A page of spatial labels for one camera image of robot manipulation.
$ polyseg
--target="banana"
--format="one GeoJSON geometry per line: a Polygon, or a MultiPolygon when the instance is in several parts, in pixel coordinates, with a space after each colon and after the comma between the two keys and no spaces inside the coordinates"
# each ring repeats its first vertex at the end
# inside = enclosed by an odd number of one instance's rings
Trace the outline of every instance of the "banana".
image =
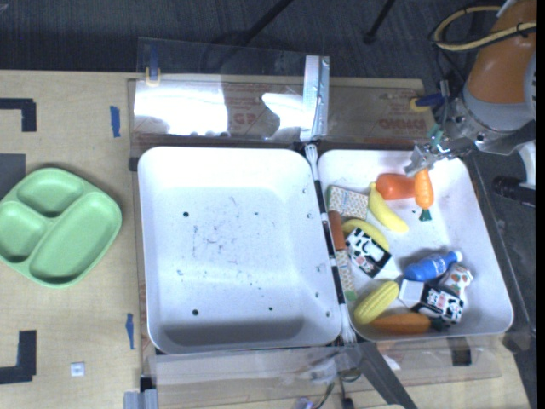
{"type": "Polygon", "coordinates": [[[350,233],[352,233],[352,231],[355,228],[362,229],[380,247],[382,247],[386,251],[390,251],[390,244],[388,243],[388,240],[386,239],[386,236],[384,236],[384,233],[382,233],[378,228],[376,228],[375,226],[373,226],[369,222],[365,222],[363,220],[353,218],[352,220],[348,220],[348,221],[342,223],[342,232],[345,235],[349,235],[350,233]]]}
{"type": "Polygon", "coordinates": [[[384,198],[376,190],[376,183],[370,184],[368,206],[375,218],[394,232],[404,233],[409,230],[407,223],[387,205],[384,198]]]}

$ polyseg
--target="blue plastic bottle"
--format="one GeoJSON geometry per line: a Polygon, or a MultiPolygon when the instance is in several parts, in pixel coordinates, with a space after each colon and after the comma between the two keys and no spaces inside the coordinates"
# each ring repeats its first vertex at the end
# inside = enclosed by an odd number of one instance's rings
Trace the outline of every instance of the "blue plastic bottle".
{"type": "Polygon", "coordinates": [[[449,251],[446,255],[434,254],[409,265],[404,270],[404,277],[407,280],[425,282],[439,277],[449,269],[452,263],[461,260],[462,253],[460,251],[449,251]]]}

